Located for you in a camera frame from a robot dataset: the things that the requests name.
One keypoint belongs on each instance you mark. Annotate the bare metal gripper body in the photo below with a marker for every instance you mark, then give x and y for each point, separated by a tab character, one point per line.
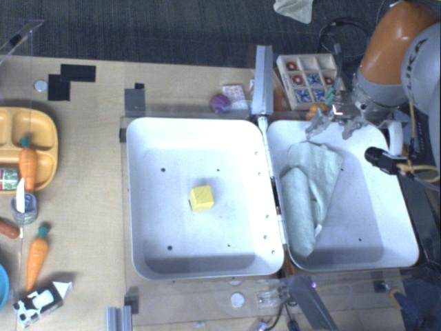
365	110

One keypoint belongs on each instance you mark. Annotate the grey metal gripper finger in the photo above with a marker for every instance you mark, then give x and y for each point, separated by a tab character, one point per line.
318	122
352	128

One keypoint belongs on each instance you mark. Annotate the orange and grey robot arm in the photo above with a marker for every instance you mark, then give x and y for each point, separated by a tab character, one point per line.
389	43

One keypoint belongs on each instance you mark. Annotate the small orange toy fruit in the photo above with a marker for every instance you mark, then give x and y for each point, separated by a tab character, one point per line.
313	110

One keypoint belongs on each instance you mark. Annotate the wooden noughts and crosses box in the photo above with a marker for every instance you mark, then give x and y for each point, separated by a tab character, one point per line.
306	81

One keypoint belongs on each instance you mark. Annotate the white plastic tray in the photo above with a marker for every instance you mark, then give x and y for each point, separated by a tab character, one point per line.
179	150
375	202

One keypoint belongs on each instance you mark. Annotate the pale green cloth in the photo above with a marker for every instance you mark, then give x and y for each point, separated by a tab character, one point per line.
299	202

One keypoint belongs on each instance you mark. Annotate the purple toy grapes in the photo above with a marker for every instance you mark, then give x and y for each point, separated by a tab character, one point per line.
220	103

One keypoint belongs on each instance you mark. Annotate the yellow cube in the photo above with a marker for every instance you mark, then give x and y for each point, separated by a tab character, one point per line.
202	198

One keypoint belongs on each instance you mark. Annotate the round white disc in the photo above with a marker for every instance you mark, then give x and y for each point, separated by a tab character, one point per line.
237	300

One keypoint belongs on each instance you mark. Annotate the orange divided plate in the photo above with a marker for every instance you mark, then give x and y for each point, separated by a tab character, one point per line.
44	133

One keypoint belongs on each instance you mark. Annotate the round silver disc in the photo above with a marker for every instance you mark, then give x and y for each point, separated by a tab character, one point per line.
40	85

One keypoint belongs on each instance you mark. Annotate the orange toy carrot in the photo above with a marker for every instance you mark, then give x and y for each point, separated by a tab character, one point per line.
36	257
28	165

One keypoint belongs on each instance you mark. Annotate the small silver can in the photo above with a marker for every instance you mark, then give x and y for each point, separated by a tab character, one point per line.
29	212

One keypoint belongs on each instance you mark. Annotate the white green red can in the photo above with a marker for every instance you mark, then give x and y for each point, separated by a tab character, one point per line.
8	179

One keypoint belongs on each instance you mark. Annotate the red toy sausage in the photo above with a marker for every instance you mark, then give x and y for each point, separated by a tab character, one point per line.
8	229

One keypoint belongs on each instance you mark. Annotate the cow print milk carton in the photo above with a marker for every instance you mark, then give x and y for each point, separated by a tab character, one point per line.
41	302

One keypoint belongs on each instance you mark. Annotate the black cylinder on white bracket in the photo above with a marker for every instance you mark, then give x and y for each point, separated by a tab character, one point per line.
382	159

